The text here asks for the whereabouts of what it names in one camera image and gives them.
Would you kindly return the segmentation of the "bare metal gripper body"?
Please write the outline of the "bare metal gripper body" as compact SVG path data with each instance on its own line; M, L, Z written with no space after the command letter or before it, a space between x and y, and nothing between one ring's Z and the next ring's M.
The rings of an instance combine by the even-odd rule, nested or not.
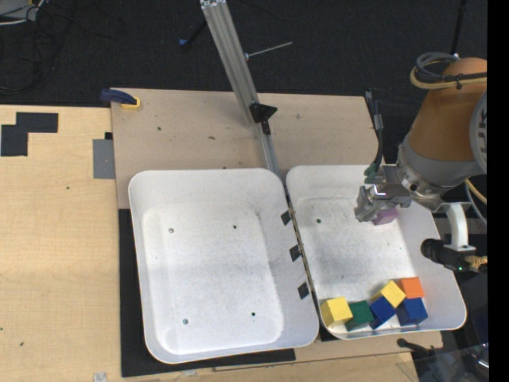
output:
M383 193L394 195L407 193L411 196L411 204L419 204L432 212L436 212L444 204L442 199L444 192L441 187L429 183L411 167L403 164L380 166L370 185L377 209L379 209L377 195Z

